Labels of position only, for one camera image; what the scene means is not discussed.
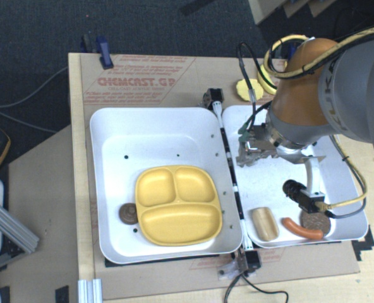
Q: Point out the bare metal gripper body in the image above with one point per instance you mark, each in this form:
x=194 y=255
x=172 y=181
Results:
x=261 y=139

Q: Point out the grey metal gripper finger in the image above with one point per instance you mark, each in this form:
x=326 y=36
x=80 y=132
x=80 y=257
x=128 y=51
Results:
x=263 y=156
x=244 y=160

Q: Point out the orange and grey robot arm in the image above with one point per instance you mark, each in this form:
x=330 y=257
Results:
x=304 y=87

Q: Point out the thin black and white rod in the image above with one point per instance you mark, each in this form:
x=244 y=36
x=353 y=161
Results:
x=228 y=156

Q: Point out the white plastic tray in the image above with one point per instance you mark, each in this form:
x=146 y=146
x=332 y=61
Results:
x=155 y=131
x=269 y=188

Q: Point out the yellow round wavy chip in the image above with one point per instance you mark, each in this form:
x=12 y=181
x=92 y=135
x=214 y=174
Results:
x=245 y=90

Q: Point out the tan bread roll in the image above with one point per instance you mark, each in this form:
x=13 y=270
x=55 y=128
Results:
x=265 y=223

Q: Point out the yellow divided plate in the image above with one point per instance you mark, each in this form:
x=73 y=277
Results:
x=177 y=205

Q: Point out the orange sausage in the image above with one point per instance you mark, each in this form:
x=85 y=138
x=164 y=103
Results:
x=300 y=229

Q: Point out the large brown round biscuit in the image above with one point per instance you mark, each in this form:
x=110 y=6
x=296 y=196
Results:
x=316 y=223

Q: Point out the small brown round biscuit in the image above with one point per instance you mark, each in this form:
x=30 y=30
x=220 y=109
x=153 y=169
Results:
x=127 y=214

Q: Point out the brown cardboard board red print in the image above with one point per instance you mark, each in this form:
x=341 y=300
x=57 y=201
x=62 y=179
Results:
x=136 y=84

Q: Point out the black cylinder on white bracket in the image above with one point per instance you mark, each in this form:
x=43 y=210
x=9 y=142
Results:
x=310 y=199

